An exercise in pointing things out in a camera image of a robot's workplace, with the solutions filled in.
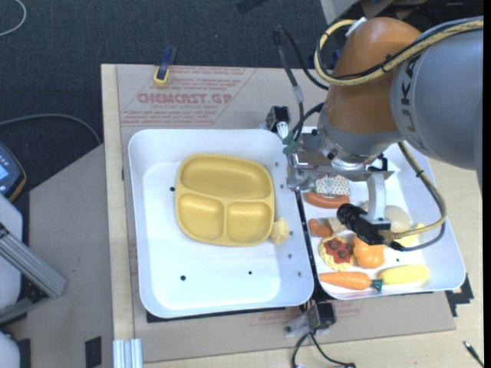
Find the yellow plate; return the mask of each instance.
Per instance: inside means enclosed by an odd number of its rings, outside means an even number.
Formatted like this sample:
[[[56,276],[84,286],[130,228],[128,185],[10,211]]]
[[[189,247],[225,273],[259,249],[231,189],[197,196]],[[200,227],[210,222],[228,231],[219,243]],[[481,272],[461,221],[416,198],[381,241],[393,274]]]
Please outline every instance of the yellow plate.
[[[176,217],[183,232],[201,242],[259,244],[271,235],[275,217],[272,178],[249,159],[191,156],[177,174]]]

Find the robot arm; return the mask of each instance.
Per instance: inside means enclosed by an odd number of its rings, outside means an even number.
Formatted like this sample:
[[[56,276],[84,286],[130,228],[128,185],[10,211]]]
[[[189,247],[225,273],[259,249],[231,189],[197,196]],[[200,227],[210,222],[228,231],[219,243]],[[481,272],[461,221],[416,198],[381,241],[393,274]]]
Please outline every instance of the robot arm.
[[[374,18],[348,33],[332,74],[320,58],[332,31],[319,41],[316,70],[331,87],[315,134],[302,135],[287,155],[288,186],[307,189],[326,175],[366,181],[368,212],[345,205],[338,218],[369,244],[388,244],[390,172],[369,165],[389,145],[407,141],[430,158],[476,170],[482,192],[483,18],[423,34],[397,19]]]

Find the dark floor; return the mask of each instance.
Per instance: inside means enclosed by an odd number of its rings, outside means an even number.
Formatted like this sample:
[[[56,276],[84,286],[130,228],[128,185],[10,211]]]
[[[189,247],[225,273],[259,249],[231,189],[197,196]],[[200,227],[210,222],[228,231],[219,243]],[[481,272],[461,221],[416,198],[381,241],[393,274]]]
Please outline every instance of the dark floor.
[[[159,64],[172,43],[179,48],[177,64],[281,67],[272,43],[276,26],[292,33],[305,58],[326,27],[319,0],[21,1],[25,23],[0,36],[0,141],[24,166],[26,190],[92,150],[97,140],[62,118],[2,122],[58,113],[83,120],[102,138],[101,64]],[[406,20],[426,30],[482,14],[483,0],[430,0]],[[357,6],[347,13],[357,15]],[[20,18],[19,5],[0,0],[0,33]],[[294,58],[291,64],[298,66]]]

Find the digital screen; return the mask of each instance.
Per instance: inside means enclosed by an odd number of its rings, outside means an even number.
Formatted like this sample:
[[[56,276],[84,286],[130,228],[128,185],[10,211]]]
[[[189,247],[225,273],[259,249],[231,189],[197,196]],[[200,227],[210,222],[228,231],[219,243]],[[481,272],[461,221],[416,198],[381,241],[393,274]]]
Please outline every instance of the digital screen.
[[[8,176],[7,169],[0,165],[0,180]]]

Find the wooden table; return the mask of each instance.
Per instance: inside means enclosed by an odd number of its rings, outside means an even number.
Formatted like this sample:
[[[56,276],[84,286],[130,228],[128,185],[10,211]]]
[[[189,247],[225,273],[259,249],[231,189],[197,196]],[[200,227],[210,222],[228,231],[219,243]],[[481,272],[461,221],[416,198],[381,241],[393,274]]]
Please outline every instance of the wooden table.
[[[135,337],[130,288],[124,183],[121,179],[120,120],[117,68],[101,66],[106,151],[107,200],[109,215],[110,266],[112,277],[114,339]],[[456,330],[403,337],[381,338],[325,345],[325,352],[340,361],[353,361],[357,367],[479,366],[463,345],[469,341],[484,359],[483,319],[483,207],[474,171],[430,161],[437,185],[447,201],[448,217],[467,269],[474,299],[457,308]],[[145,367],[290,367],[289,348],[147,363]],[[334,366],[313,346],[305,346],[297,362],[306,366]]]

